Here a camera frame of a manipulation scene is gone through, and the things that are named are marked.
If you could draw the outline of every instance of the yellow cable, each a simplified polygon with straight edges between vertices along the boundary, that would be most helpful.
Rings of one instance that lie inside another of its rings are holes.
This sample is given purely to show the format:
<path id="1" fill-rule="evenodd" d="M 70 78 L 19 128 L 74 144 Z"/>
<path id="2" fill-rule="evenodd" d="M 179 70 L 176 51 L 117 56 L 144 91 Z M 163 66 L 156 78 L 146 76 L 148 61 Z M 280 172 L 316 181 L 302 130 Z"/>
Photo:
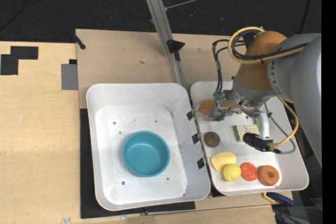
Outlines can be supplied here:
<path id="1" fill-rule="evenodd" d="M 266 200 L 268 200 L 268 201 L 270 201 L 270 202 L 275 202 L 275 200 L 273 200 L 272 198 L 270 198 L 270 197 L 267 196 L 267 193 L 262 193 L 262 196 L 263 196 Z"/>
<path id="2" fill-rule="evenodd" d="M 279 53 L 277 55 L 273 55 L 273 56 L 268 56 L 268 57 L 264 57 L 262 59 L 251 59 L 251 60 L 244 60 L 244 59 L 239 59 L 237 58 L 234 53 L 233 53 L 233 50 L 232 50 L 232 42 L 233 40 L 240 34 L 246 32 L 246 31 L 250 31 L 250 30 L 257 30 L 257 31 L 260 31 L 260 32 L 264 32 L 265 30 L 260 28 L 260 27 L 255 27 L 255 26 L 250 26 L 250 27 L 245 27 L 245 28 L 242 28 L 240 30 L 238 30 L 237 32 L 235 32 L 229 42 L 228 42 L 228 45 L 227 45 L 227 50 L 229 52 L 229 54 L 231 55 L 231 57 L 237 61 L 237 62 L 240 62 L 240 63 L 246 63 L 246 64 L 253 64 L 253 63 L 262 63 L 264 61 L 267 61 L 267 60 L 270 60 L 270 59 L 276 59 L 276 58 L 280 58 L 280 57 L 284 57 L 284 56 L 288 56 L 288 55 L 292 55 L 292 54 L 296 54 L 298 52 L 300 52 L 303 48 L 298 48 L 298 49 L 294 49 L 294 50 L 291 50 L 291 51 L 287 51 L 287 52 L 283 52 L 283 53 Z"/>
<path id="3" fill-rule="evenodd" d="M 296 116 L 295 112 L 293 111 L 293 109 L 290 108 L 290 106 L 281 98 L 278 97 L 278 99 L 284 104 L 284 106 L 289 110 L 289 112 L 293 115 L 294 119 L 295 119 L 295 127 L 293 129 L 293 131 L 281 142 L 279 143 L 268 143 L 266 144 L 267 146 L 269 146 L 270 148 L 275 148 L 278 146 L 281 146 L 282 144 L 284 144 L 285 142 L 287 142 L 288 140 L 290 140 L 292 138 L 292 136 L 295 135 L 295 133 L 297 132 L 298 128 L 299 128 L 299 119 Z"/>

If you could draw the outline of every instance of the aluminum rod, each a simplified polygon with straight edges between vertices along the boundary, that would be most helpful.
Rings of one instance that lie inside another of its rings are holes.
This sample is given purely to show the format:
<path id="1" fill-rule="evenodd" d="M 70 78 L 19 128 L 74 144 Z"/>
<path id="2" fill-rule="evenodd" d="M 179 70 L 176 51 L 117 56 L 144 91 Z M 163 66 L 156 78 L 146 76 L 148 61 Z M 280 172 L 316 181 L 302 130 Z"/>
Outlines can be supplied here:
<path id="1" fill-rule="evenodd" d="M 169 55 L 169 49 L 167 46 L 167 41 L 173 39 L 173 34 L 168 22 L 167 14 L 163 5 L 162 0 L 146 0 L 148 8 L 150 10 L 152 19 L 154 21 L 155 29 L 159 35 L 159 39 L 163 48 L 163 53 L 165 56 Z M 173 64 L 174 75 L 176 82 L 181 86 L 186 88 L 184 76 L 181 67 L 181 61 L 176 60 L 174 54 L 170 54 L 171 61 Z"/>

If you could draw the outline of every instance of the yellow toy food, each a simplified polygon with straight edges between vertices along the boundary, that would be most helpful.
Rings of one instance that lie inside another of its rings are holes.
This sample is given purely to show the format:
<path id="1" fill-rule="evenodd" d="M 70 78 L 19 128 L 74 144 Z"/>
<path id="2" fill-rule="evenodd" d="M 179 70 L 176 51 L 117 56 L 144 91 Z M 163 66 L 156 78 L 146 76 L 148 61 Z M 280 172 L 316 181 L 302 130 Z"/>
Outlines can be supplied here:
<path id="1" fill-rule="evenodd" d="M 236 181 L 241 176 L 240 166 L 234 163 L 227 164 L 223 169 L 223 176 L 226 181 Z"/>
<path id="2" fill-rule="evenodd" d="M 224 151 L 211 156 L 211 164 L 217 172 L 222 172 L 223 167 L 227 164 L 235 164 L 236 155 L 230 151 Z"/>

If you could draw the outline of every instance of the toy donut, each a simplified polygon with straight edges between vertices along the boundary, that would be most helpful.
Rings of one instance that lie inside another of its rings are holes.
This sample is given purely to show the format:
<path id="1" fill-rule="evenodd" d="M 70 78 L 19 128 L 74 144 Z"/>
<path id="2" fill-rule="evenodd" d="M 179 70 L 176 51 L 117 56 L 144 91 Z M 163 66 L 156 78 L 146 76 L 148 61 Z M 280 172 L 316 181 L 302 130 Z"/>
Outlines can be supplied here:
<path id="1" fill-rule="evenodd" d="M 265 165 L 258 170 L 258 179 L 265 186 L 275 185 L 279 178 L 279 172 L 273 166 Z"/>

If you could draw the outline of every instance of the teal bowl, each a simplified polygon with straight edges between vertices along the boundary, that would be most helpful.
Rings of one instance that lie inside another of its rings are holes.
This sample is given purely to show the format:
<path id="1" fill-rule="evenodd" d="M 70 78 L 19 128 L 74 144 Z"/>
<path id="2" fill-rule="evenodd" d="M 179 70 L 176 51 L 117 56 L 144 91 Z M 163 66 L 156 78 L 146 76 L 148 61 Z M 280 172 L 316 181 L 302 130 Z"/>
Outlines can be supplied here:
<path id="1" fill-rule="evenodd" d="M 148 131 L 130 135 L 122 148 L 127 168 L 137 176 L 151 177 L 162 173 L 169 163 L 170 154 L 166 142 Z"/>

